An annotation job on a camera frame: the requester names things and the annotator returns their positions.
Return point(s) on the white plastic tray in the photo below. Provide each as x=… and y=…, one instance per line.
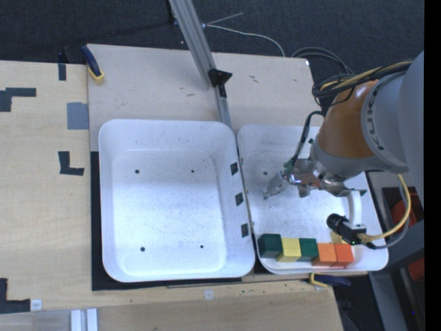
x=165, y=202
x=293, y=216

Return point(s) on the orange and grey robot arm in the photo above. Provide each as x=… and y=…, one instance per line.
x=382, y=122

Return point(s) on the pale wood board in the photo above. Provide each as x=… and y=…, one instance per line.
x=155, y=85

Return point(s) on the dark green cube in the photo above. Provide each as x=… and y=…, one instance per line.
x=270, y=245

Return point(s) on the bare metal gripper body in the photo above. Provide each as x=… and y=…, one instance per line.
x=306, y=174

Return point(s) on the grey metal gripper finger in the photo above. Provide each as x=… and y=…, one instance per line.
x=275, y=185
x=305, y=190

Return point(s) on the black cylinder on white bracket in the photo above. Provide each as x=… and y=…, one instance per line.
x=344, y=228

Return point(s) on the yellow cube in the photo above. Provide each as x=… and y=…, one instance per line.
x=290, y=249

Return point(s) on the orange cube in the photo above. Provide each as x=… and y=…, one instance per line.
x=325, y=253
x=344, y=254

